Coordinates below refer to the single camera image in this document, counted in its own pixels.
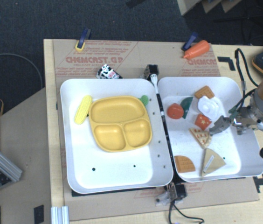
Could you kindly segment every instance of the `toy waffle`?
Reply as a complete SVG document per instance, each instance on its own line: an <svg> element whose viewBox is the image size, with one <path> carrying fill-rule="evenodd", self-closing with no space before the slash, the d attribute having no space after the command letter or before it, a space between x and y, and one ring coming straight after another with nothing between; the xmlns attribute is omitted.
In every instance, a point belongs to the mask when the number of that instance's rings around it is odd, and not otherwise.
<svg viewBox="0 0 263 224"><path fill-rule="evenodd" d="M93 102L89 121L96 143L108 152L140 148L152 138L146 108L133 96L115 96Z"/></svg>

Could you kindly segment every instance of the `toy pizza slice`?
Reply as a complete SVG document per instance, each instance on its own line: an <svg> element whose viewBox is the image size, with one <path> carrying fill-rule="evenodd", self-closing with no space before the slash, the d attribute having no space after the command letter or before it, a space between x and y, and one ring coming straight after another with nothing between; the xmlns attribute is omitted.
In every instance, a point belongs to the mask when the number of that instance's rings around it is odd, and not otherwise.
<svg viewBox="0 0 263 224"><path fill-rule="evenodd" d="M208 147L211 141L211 136L208 131L203 131L201 129L190 128L189 131L194 136L194 138L198 141L202 148Z"/></svg>
<svg viewBox="0 0 263 224"><path fill-rule="evenodd" d="M205 150L203 169L202 169L202 177L207 174L210 174L219 168L226 165L223 158L221 158L215 151L210 148Z"/></svg>
<svg viewBox="0 0 263 224"><path fill-rule="evenodd" d="M178 173L194 172L196 170L193 162L186 156L174 156Z"/></svg>

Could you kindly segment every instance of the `cardboard sheet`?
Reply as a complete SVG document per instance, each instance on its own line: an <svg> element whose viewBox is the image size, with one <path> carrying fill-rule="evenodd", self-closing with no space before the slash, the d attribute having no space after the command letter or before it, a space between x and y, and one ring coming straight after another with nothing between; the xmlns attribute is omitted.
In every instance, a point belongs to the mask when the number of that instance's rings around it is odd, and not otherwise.
<svg viewBox="0 0 263 224"><path fill-rule="evenodd" d="M139 78L148 64L157 64L163 77L218 77L219 69L212 48L191 60L183 59L181 42L86 41L81 53L76 40L53 40L57 106L61 107L60 86L71 78L96 78L96 72L108 64L123 78ZM163 187L119 191L85 196L73 195L67 182L66 153L62 110L58 108L65 205L71 221L168 210L155 204ZM250 202L259 199L252 177L185 183L188 196L177 206L181 209Z"/></svg>

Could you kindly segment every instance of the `wooden table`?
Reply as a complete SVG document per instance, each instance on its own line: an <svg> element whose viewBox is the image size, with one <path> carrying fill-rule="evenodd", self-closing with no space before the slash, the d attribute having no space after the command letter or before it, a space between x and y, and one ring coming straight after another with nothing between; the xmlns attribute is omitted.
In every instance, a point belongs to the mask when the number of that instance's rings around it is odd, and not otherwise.
<svg viewBox="0 0 263 224"><path fill-rule="evenodd" d="M245 54L246 60L250 66L251 76L257 83L260 83L263 76L255 71L251 66L251 60L254 55L263 51L263 47L258 46L231 46L231 45L212 45L216 57L225 56L234 59L234 51L240 48ZM54 67L54 48L53 40L44 40L44 56L45 56L45 77L46 77L46 98L47 98L47 115L48 115L48 145L49 145L49 165L50 165L50 187L51 187L51 204L52 207L64 206L61 154L59 145L59 128L58 114L56 110L56 87L55 87L55 67ZM218 62L220 74L222 77L229 77L235 80L239 86L240 78L237 72L231 72L227 63ZM244 68L242 68L245 80L247 81L247 90L254 88L249 81ZM256 131L256 137L263 147L263 132ZM182 212L190 217L201 217L205 223L209 224L245 224L263 223L263 186L260 187L259 201L248 203L235 203L228 205L210 206L203 208L185 209ZM177 211L173 211L172 221L179 223L191 223L190 219L182 217ZM99 218L92 220L81 220L70 223L75 224L166 224L168 223L168 211L135 214L119 217Z"/></svg>

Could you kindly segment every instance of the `carpeted floor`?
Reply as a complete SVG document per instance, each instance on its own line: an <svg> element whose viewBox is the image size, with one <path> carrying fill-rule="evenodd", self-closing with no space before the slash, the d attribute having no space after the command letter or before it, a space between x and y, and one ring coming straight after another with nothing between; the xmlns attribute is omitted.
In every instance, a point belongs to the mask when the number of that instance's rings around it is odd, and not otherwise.
<svg viewBox="0 0 263 224"><path fill-rule="evenodd" d="M263 14L263 0L243 0L227 13L218 5L208 14L198 3L184 16L177 0L132 1L0 0L0 98L5 112L40 89L36 68L44 80L43 39L79 39L84 27L91 29L93 40L185 42L195 31L198 40L212 44L263 45L263 17L214 22Z"/></svg>

